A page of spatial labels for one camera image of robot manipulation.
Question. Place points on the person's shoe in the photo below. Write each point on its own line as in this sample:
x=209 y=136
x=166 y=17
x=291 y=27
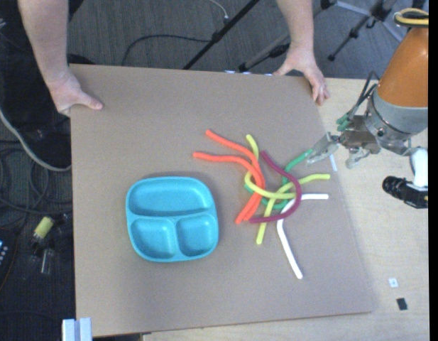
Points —
x=44 y=147

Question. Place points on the brown cardboard board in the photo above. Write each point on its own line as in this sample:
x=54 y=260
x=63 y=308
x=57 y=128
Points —
x=169 y=137

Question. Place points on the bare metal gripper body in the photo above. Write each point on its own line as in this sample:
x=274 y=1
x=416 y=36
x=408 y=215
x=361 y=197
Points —
x=360 y=135

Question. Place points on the blue divided plate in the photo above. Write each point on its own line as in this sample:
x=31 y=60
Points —
x=170 y=197

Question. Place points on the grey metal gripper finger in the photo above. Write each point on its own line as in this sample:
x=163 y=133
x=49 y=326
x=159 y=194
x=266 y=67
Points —
x=356 y=155
x=323 y=148

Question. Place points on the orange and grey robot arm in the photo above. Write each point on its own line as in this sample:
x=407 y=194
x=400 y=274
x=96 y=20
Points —
x=406 y=73

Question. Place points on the person's right hand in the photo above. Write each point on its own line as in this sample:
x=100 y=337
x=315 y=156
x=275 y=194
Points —
x=67 y=91

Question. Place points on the person's left hand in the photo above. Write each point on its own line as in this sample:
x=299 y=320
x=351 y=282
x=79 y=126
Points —
x=304 y=64

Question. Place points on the black cylinder on white bracket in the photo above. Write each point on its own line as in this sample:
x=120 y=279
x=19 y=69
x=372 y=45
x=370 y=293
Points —
x=399 y=187

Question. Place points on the person's left forearm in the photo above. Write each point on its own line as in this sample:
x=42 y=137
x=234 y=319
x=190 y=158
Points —
x=293 y=9

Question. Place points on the person's right forearm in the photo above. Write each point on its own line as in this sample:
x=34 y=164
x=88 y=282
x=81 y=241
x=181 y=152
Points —
x=41 y=23

